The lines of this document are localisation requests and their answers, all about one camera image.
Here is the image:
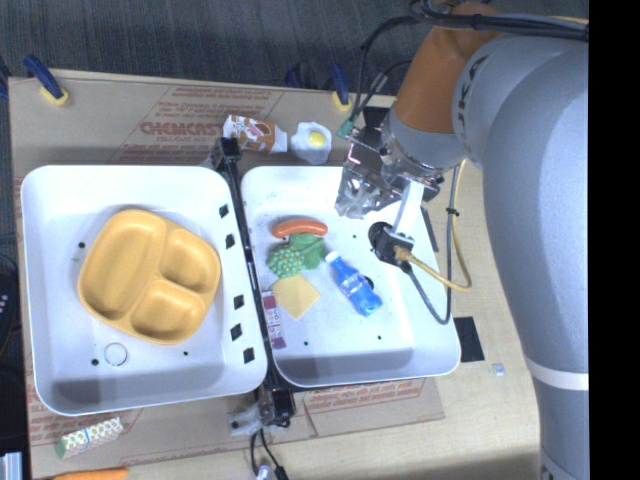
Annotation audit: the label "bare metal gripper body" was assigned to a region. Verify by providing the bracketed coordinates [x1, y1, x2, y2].
[344, 125, 444, 203]

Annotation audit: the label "white and yellow fried egg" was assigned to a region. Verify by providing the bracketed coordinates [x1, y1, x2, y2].
[289, 120, 333, 166]

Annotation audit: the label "orange sausage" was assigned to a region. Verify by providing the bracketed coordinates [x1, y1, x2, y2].
[271, 217, 330, 240]

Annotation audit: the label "blue plastic bottle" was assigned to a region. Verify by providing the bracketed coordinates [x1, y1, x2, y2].
[324, 249, 385, 318]

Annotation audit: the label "green grapes with leaf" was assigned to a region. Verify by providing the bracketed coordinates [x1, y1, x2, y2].
[265, 232, 327, 280]

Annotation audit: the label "brown and white carton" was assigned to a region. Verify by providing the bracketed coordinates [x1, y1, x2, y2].
[221, 113, 289, 156]

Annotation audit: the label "yellow cheese slice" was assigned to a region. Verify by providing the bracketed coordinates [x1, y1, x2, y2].
[269, 273, 322, 321]

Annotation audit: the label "pink and white packet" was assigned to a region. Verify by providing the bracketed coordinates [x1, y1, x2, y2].
[260, 289, 288, 351]

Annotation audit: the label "white plastic tray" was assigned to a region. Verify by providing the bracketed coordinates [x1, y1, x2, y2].
[239, 164, 463, 390]
[19, 163, 269, 417]

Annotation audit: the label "yellow divided plate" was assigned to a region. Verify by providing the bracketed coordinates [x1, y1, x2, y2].
[76, 208, 223, 347]

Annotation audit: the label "brown cardboard board red print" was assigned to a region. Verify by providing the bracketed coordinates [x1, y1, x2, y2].
[7, 67, 447, 470]

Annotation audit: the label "green and yellow patterned box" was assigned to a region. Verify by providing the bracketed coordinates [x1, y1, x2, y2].
[54, 415, 125, 461]

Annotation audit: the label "orange carrot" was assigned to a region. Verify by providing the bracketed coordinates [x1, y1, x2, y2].
[51, 466, 131, 480]

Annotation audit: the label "black cylinder on white bracket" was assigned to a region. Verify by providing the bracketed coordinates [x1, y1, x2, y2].
[367, 179, 426, 270]

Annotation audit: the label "black block with thin wires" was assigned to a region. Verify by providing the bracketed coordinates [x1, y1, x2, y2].
[213, 136, 243, 170]
[256, 386, 297, 427]

